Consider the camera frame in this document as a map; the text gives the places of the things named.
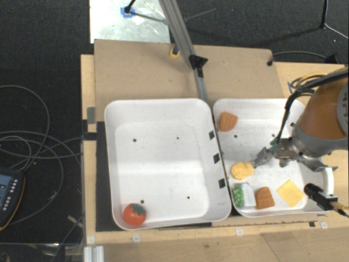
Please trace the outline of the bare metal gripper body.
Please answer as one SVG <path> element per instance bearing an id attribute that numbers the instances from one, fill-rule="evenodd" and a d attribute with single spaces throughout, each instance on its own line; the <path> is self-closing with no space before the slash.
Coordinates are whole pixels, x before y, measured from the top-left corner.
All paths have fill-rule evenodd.
<path id="1" fill-rule="evenodd" d="M 325 165 L 320 156 L 310 153 L 304 147 L 298 148 L 292 138 L 275 138 L 271 142 L 271 151 L 273 153 L 273 158 L 278 160 L 284 157 L 293 158 L 295 162 L 303 164 L 313 172 L 319 172 L 326 168 L 330 168 L 332 171 L 338 169 L 337 166 Z"/>

